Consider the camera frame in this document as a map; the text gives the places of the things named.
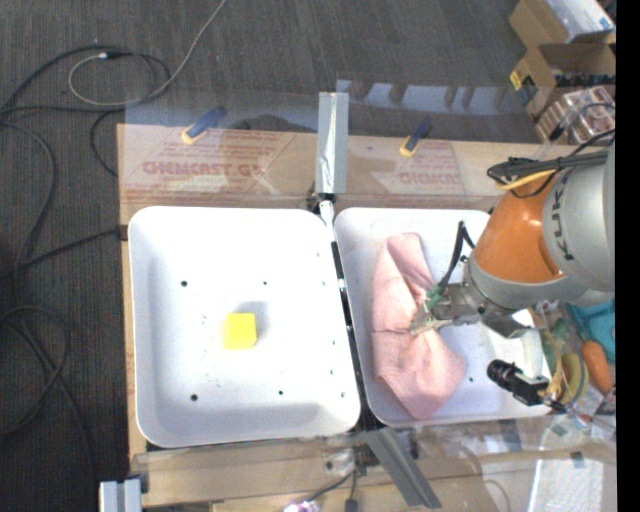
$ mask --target metal bracket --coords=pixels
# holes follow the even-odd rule
[[[521,338],[528,331],[541,330],[541,327],[527,327],[522,325],[511,315],[483,316],[481,320],[489,329],[492,329],[507,339]]]
[[[346,476],[356,469],[355,454],[353,448],[342,451],[325,453],[324,468],[330,475]]]
[[[100,512],[142,512],[140,479],[100,482]]]
[[[387,471],[409,507],[442,508],[433,489],[402,446],[402,440],[392,428],[360,434],[380,464]]]

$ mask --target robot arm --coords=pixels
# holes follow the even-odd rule
[[[541,300],[588,306],[613,298],[615,146],[512,192],[494,208],[462,282],[427,297],[412,333],[482,320],[509,337],[522,327],[511,315]]]

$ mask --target orange object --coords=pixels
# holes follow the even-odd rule
[[[530,194],[546,179],[541,177],[515,190],[519,195]],[[518,283],[546,283],[563,276],[552,261],[542,234],[542,208],[552,185],[553,180],[541,193],[524,199],[512,194],[500,199],[476,244],[480,268]]]
[[[609,365],[604,349],[595,341],[585,341],[582,344],[582,359],[587,365],[593,383],[602,394],[606,395],[611,391],[613,383],[611,382],[611,373],[609,373]]]

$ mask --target black cable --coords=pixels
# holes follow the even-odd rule
[[[62,345],[62,352],[60,354],[58,364],[57,365],[52,364],[51,367],[49,368],[50,370],[52,370],[52,374],[49,377],[49,379],[46,381],[46,384],[42,387],[40,392],[36,395],[36,398],[33,400],[31,406],[27,408],[27,411],[22,415],[22,417],[16,422],[15,425],[13,425],[12,427],[4,428],[0,430],[0,437],[2,438],[6,438],[11,434],[14,434],[18,430],[26,426],[29,422],[31,422],[31,420],[33,420],[33,418],[38,413],[42,400],[44,399],[46,394],[49,392],[51,387],[53,386],[55,380],[60,375],[60,372],[62,371],[62,367],[67,357],[68,333],[67,333],[66,325],[61,318],[47,311],[44,308],[41,308],[38,306],[32,306],[32,305],[17,306],[15,308],[12,308],[8,310],[6,313],[4,313],[2,316],[0,316],[0,330],[5,328],[9,332],[14,334],[16,337],[24,341],[31,348],[31,350],[33,350],[33,352],[36,354],[41,364],[46,365],[47,361],[51,363],[50,358],[48,357],[44,359],[41,358],[44,351],[40,349],[37,342],[34,342],[34,339],[30,337],[30,335],[25,335],[21,333],[20,331],[18,331],[18,329],[15,326],[8,323],[12,317],[17,316],[18,314],[33,313],[33,312],[37,312],[46,316],[50,321],[53,321],[56,325],[60,327],[63,333],[63,340],[64,340]]]
[[[547,185],[549,185],[549,183],[551,183],[551,181],[553,180],[553,178],[555,178],[556,174],[558,174],[560,171],[555,171],[551,174],[549,174],[549,176],[547,176],[547,178],[544,180],[544,182],[537,188],[535,189],[533,192],[529,192],[527,194],[518,194],[518,192],[516,192],[515,190],[511,190],[510,192],[516,196],[518,199],[526,199],[527,197],[533,197],[533,196],[537,196],[538,194],[540,194],[545,188],[547,188]]]
[[[583,142],[582,144],[580,144],[576,149],[574,149],[571,152],[571,155],[577,155],[578,153],[580,153],[581,151],[583,151],[584,149],[588,148],[589,146],[591,146],[592,144],[594,144],[595,142],[597,142],[600,139],[604,139],[605,137],[608,137],[609,135],[614,135],[615,137],[615,133],[616,130],[607,130],[606,132],[602,132],[599,133],[598,135],[594,135],[593,137],[591,137],[588,141]]]
[[[18,98],[18,96],[26,89],[26,87],[36,77],[40,76],[46,69],[50,68],[51,66],[53,66],[54,64],[56,64],[57,62],[61,61],[62,59],[66,58],[66,57],[69,57],[69,56],[77,54],[77,53],[89,51],[89,50],[94,50],[94,51],[102,50],[103,53],[105,53],[107,55],[107,60],[109,58],[113,59],[113,58],[121,58],[121,57],[128,57],[128,56],[132,56],[132,57],[136,57],[136,58],[141,59],[145,63],[147,71],[151,74],[151,80],[150,80],[148,92],[145,95],[143,95],[139,100],[132,101],[132,102],[128,103],[126,106],[117,106],[117,107],[73,107],[73,106],[62,106],[62,105],[19,105],[19,106],[11,106],[11,104],[15,102],[15,100]],[[154,65],[154,63],[156,65],[158,65],[162,69],[162,75],[158,74],[158,71],[157,71],[156,66]],[[109,174],[111,174],[112,176],[117,176],[117,172],[114,171],[113,169],[111,169],[107,165],[107,163],[104,161],[104,159],[100,156],[100,153],[98,152],[98,149],[97,149],[97,146],[96,146],[96,143],[95,143],[95,135],[96,135],[97,126],[109,114],[112,114],[112,113],[115,113],[115,112],[122,112],[126,108],[132,109],[132,108],[135,108],[137,106],[141,106],[141,105],[143,105],[143,104],[145,104],[145,103],[147,103],[147,102],[159,97],[162,93],[164,93],[164,90],[158,90],[157,84],[159,82],[164,83],[166,81],[166,79],[168,79],[170,76],[171,76],[171,72],[169,71],[169,68],[167,67],[167,65],[162,60],[160,60],[160,59],[158,59],[156,57],[153,57],[151,55],[146,55],[146,54],[143,54],[143,53],[136,53],[136,52],[132,52],[132,51],[129,51],[129,50],[126,50],[126,49],[123,49],[123,48],[118,48],[118,47],[110,46],[110,45],[83,46],[81,48],[76,48],[74,50],[70,50],[68,52],[64,52],[64,53],[54,57],[53,59],[49,60],[48,62],[46,62],[45,64],[40,66],[34,72],[32,72],[15,89],[15,91],[9,96],[9,98],[2,104],[2,106],[0,107],[0,116],[9,115],[9,114],[12,114],[12,113],[15,113],[15,112],[29,111],[29,110],[52,110],[52,111],[57,111],[57,112],[72,112],[72,113],[76,112],[76,113],[88,113],[88,114],[99,113],[100,116],[94,121],[94,123],[91,126],[91,129],[89,131],[89,144],[90,144],[90,147],[91,147],[91,151],[93,152],[94,156],[96,157],[96,159],[98,160],[100,165]]]
[[[453,273],[453,270],[456,268],[456,265],[460,260],[460,256],[462,255],[462,245],[464,240],[466,239],[471,240],[471,238],[469,237],[469,233],[466,233],[465,235],[465,232],[466,232],[466,227],[464,225],[464,221],[461,220],[460,222],[458,222],[458,231],[456,233],[456,241],[454,242],[454,245],[453,245],[453,252],[451,253],[451,261],[449,262],[449,268],[447,269],[447,272],[445,273],[444,276],[442,276],[442,279],[440,279],[440,282],[438,283],[438,287],[440,289],[444,289],[449,284],[449,279],[451,279],[451,274]]]
[[[40,135],[38,135],[36,132],[34,132],[33,130],[30,130],[28,128],[24,128],[22,126],[19,126],[17,124],[7,123],[6,121],[1,121],[1,120],[0,120],[0,126],[4,126],[6,128],[11,128],[13,130],[20,131],[20,132],[28,135],[29,137],[31,137],[33,140],[35,140],[38,143],[38,145],[40,146],[40,148],[42,149],[42,151],[45,153],[45,156],[47,157],[47,161],[49,163],[50,180],[49,180],[49,186],[48,186],[48,189],[47,189],[47,192],[46,192],[45,199],[44,199],[42,205],[40,206],[38,214],[36,215],[36,219],[32,223],[31,227],[28,229],[27,235],[26,235],[22,245],[20,245],[20,247],[18,248],[18,252],[16,254],[16,259],[15,259],[15,263],[14,263],[14,277],[15,277],[14,286],[17,287],[17,285],[18,285],[18,269],[19,269],[19,266],[20,266],[20,260],[22,259],[22,255],[25,252],[29,241],[34,236],[35,232],[37,231],[38,226],[40,225],[40,223],[42,222],[42,220],[46,216],[47,210],[49,208],[49,205],[51,204],[51,199],[53,198],[53,192],[54,192],[55,184],[56,184],[57,167],[56,167],[56,162],[55,162],[55,159],[53,157],[53,153],[52,153],[51,149],[49,148],[47,143],[42,139],[42,137],[40,137]]]
[[[20,263],[18,265],[18,270],[25,270],[37,263],[41,263],[44,260],[47,260],[49,258],[52,258],[54,256],[57,256],[58,254],[61,254],[63,252],[66,252],[70,249],[73,249],[75,247],[78,247],[79,245],[85,244],[87,242],[92,242],[93,240],[97,240],[98,238],[103,238],[107,235],[119,235],[119,229],[113,228],[113,229],[107,229],[105,231],[100,231],[99,233],[94,233],[93,235],[89,235],[86,236],[84,238],[79,238],[77,240],[74,240],[73,242],[69,242],[68,244],[64,244],[60,247],[56,247],[55,249],[52,249],[51,251],[45,252],[43,254],[39,254],[38,256],[35,256],[33,258],[31,258],[30,260],[25,261],[24,263]],[[9,271],[6,272],[4,274],[0,274],[0,279],[7,279],[8,277],[11,277],[14,274],[15,270],[13,271]]]
[[[351,483],[351,492],[349,493],[349,499],[353,499],[353,495],[356,492],[356,484],[358,483],[358,471],[353,472],[353,482]]]
[[[507,162],[493,165],[487,170],[487,176],[491,179],[508,184],[507,179],[519,179],[529,174],[548,171],[549,169],[563,169],[567,167],[585,167],[600,165],[606,162],[609,152],[607,150],[577,155],[574,151],[566,157],[553,160],[537,161],[526,158],[509,158]]]
[[[467,226],[465,225],[462,226],[462,236],[464,238],[464,241],[467,242],[467,244],[469,245],[469,247],[471,247],[472,249],[476,248],[476,244],[473,242],[473,240],[471,240],[471,236],[469,235],[469,232],[467,231]]]
[[[56,366],[53,364],[53,361],[49,357],[48,353],[40,346],[38,340],[31,334],[24,320],[22,321],[22,326],[25,331],[24,332],[25,337],[29,341],[29,344],[33,346],[34,351],[39,353],[39,359],[41,360],[41,364],[44,364],[49,369],[49,371],[51,372],[55,371]],[[82,440],[84,451],[87,456],[87,463],[89,464],[89,467],[91,469],[92,482],[96,484],[97,479],[95,478],[96,475],[95,475],[95,462],[93,458],[93,450],[91,449],[91,443],[89,442],[89,436],[87,434],[86,426],[82,421],[82,417],[80,416],[80,410],[78,409],[78,404],[73,399],[73,396],[71,395],[71,392],[69,391],[69,387],[67,386],[67,383],[62,377],[62,374],[59,374],[57,376],[55,383],[58,384],[58,386],[60,387],[60,390],[62,391],[63,395],[67,399],[68,405],[71,409],[71,412],[73,413],[74,419],[78,424],[78,431],[80,432],[80,437]]]
[[[331,484],[328,487],[325,487],[324,489],[321,489],[317,492],[315,492],[314,494],[312,494],[311,496],[309,496],[308,498],[306,498],[305,501],[313,501],[318,499],[320,496],[322,496],[323,494],[326,494],[330,491],[333,491],[334,489],[337,489],[338,487],[340,487],[343,483],[345,483],[347,480],[349,480],[349,478],[351,478],[352,474],[349,473],[347,476],[345,476],[344,478],[341,478],[340,480],[338,480],[337,482]]]

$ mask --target blue clamp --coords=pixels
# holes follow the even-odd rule
[[[207,134],[207,129],[216,126],[218,121],[227,115],[227,109],[220,105],[198,119],[188,128],[182,131],[182,140],[187,144],[193,144]]]
[[[431,130],[431,119],[427,116],[420,123],[420,126],[415,129],[413,135],[410,135],[402,141],[400,154],[407,158],[415,155],[416,151],[418,151],[418,142],[420,142],[420,139],[429,133],[429,130]]]

